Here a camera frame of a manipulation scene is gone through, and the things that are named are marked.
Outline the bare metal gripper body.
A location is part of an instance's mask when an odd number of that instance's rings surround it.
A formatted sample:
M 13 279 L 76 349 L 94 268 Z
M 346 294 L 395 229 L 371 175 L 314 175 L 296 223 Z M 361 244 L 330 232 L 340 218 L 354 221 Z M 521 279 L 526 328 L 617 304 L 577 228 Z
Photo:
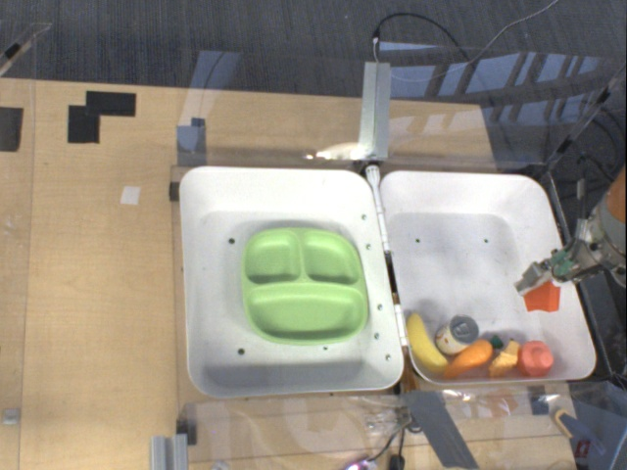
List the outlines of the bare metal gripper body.
M 552 253 L 550 273 L 559 282 L 579 283 L 602 271 L 608 272 L 622 287 L 626 286 L 626 257 L 606 237 L 585 240 L 572 238 L 565 247 Z

